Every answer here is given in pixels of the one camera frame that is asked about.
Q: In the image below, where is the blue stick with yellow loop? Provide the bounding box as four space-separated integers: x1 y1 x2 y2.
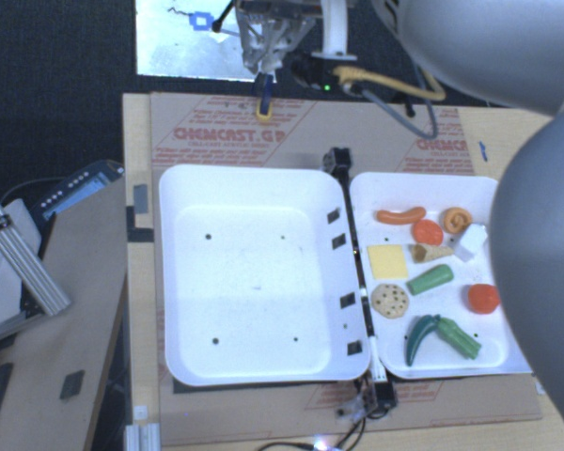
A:
252 70 275 123

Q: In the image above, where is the brown cardboard board red print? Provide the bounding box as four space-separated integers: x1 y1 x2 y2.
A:
149 92 544 446

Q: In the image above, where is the orange sausage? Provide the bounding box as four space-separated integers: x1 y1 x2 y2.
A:
375 206 428 226

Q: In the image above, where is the thin black and white rod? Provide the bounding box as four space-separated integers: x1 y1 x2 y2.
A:
338 170 385 381

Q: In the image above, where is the white plastic tray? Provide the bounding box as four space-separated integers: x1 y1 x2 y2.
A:
158 163 374 388
349 171 533 381

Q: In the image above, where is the red-orange tomato slice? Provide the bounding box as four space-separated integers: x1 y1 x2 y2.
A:
412 218 445 246

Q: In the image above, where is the yellow cheese slice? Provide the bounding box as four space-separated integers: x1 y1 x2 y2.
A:
366 243 410 280

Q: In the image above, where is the orange spiral bread roll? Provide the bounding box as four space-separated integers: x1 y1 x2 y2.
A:
441 207 474 236

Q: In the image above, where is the beige ice cream cone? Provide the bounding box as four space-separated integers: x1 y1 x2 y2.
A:
409 242 455 265

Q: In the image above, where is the white carton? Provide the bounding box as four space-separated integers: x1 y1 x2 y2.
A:
452 223 490 264

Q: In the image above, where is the green cucumber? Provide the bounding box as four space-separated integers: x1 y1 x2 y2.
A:
405 263 455 297

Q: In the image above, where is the beige chocolate chip biscuit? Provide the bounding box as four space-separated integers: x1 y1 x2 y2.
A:
369 282 410 320

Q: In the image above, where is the dark green curved pepper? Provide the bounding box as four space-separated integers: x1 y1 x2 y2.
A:
404 314 443 367

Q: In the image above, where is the green ridged vegetable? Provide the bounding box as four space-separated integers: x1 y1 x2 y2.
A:
434 317 482 361

